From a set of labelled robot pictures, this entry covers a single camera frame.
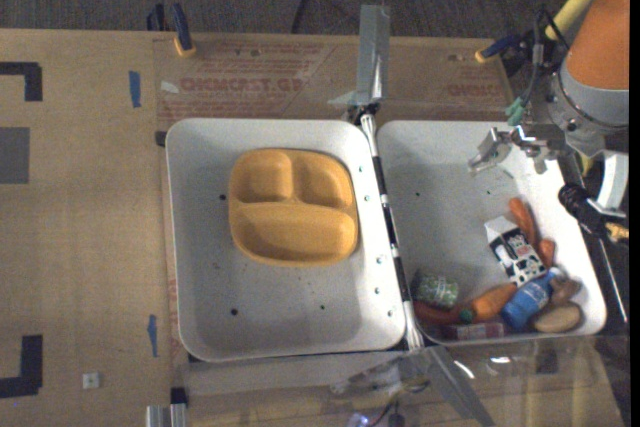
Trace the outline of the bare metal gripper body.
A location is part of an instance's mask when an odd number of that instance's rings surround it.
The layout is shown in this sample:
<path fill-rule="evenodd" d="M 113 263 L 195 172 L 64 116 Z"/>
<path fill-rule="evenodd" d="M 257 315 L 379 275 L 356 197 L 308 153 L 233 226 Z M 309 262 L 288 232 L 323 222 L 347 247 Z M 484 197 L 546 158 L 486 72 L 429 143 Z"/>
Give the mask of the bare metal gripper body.
<path fill-rule="evenodd" d="M 509 106 L 511 140 L 532 158 L 552 160 L 577 152 L 594 158 L 606 139 L 623 131 L 582 110 L 562 87 L 527 90 Z"/>

